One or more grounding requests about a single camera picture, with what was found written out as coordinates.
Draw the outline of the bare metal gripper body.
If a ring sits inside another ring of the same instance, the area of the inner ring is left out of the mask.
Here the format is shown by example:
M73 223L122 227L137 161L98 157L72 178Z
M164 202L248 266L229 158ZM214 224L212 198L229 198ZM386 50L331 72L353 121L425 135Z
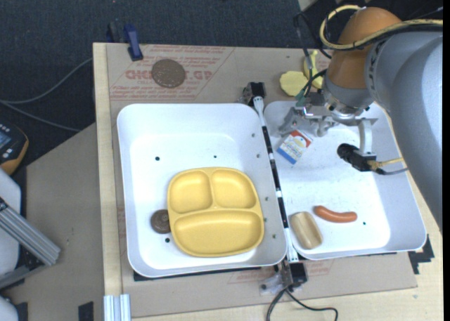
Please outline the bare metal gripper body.
M325 124L356 125L359 116L365 111L364 108L351 107L341 103L329 92L310 93L299 106L294 106L295 114L303 119Z

